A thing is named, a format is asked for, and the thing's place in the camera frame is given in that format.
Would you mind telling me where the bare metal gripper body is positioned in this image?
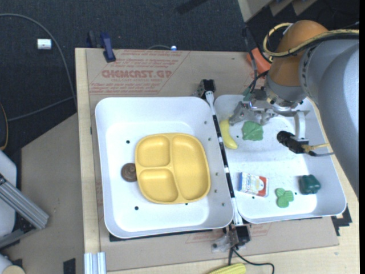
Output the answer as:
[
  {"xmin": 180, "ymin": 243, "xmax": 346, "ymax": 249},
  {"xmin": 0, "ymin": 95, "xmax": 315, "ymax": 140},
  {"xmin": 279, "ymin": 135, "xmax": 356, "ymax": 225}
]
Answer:
[{"xmin": 238, "ymin": 89, "xmax": 303, "ymax": 117}]

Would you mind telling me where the green lettuce leaf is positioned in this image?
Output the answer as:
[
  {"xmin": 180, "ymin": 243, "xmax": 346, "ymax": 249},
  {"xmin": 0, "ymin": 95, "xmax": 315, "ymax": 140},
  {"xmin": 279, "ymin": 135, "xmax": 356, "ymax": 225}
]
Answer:
[{"xmin": 241, "ymin": 120, "xmax": 264, "ymax": 142}]

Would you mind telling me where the yellow banana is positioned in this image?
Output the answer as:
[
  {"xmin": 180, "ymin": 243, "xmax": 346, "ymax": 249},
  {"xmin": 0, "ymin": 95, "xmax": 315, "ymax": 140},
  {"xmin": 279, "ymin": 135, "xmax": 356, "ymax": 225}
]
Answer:
[{"xmin": 219, "ymin": 119, "xmax": 238, "ymax": 150}]

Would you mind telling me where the white plastic tray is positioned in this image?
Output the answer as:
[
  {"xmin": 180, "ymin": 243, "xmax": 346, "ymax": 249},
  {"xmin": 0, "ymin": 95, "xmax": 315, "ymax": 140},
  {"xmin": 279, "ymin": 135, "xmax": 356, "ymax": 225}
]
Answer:
[
  {"xmin": 94, "ymin": 96, "xmax": 235, "ymax": 239},
  {"xmin": 213, "ymin": 94, "xmax": 347, "ymax": 224}
]

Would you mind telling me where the thin black and white rod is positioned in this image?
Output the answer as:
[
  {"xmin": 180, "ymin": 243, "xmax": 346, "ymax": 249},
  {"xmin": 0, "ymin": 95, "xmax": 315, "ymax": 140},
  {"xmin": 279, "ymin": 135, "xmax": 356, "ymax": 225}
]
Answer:
[{"xmin": 205, "ymin": 91, "xmax": 244, "ymax": 225}]

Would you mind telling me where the white red and blue carton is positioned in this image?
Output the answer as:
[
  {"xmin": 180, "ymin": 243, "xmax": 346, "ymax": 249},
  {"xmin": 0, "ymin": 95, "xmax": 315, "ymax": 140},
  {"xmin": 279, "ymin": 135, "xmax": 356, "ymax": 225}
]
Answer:
[{"xmin": 237, "ymin": 171, "xmax": 270, "ymax": 198}]

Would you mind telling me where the yellow divided plate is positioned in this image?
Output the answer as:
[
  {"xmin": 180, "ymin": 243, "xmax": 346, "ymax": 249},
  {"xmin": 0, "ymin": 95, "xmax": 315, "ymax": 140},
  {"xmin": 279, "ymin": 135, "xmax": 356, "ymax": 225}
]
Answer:
[{"xmin": 134, "ymin": 132, "xmax": 212, "ymax": 205}]

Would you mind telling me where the dark green bell pepper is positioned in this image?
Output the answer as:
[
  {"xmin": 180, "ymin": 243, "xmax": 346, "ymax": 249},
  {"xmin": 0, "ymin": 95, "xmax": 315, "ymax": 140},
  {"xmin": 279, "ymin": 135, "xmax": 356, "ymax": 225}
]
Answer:
[{"xmin": 298, "ymin": 174, "xmax": 322, "ymax": 195}]

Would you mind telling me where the light green pea pod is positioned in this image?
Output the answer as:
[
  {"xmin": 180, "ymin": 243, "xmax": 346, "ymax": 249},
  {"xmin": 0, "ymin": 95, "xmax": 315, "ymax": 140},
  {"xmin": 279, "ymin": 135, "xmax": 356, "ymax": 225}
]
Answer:
[{"xmin": 274, "ymin": 187, "xmax": 295, "ymax": 208}]

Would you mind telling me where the brown cardboard board red print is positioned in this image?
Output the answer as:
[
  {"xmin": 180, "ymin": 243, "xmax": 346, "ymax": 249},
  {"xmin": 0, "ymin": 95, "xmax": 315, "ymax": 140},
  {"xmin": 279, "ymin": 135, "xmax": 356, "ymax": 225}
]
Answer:
[{"xmin": 85, "ymin": 49, "xmax": 340, "ymax": 272}]

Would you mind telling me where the yellow corn cob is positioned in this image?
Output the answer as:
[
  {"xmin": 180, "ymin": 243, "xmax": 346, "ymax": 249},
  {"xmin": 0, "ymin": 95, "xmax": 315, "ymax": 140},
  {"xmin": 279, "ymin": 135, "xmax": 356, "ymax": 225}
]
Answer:
[{"xmin": 207, "ymin": 263, "xmax": 247, "ymax": 274}]

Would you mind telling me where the black cylinder on white bracket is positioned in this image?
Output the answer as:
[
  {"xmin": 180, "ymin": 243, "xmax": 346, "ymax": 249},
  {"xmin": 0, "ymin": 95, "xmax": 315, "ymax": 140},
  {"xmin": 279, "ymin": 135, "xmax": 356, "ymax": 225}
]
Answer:
[{"xmin": 276, "ymin": 110, "xmax": 310, "ymax": 155}]

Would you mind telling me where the black block with thin wires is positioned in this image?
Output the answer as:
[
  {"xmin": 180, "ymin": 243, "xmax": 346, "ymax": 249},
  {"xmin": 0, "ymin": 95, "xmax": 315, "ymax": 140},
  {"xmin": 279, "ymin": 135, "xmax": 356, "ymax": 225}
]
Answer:
[
  {"xmin": 211, "ymin": 224, "xmax": 252, "ymax": 253},
  {"xmin": 193, "ymin": 79, "xmax": 216, "ymax": 98}
]

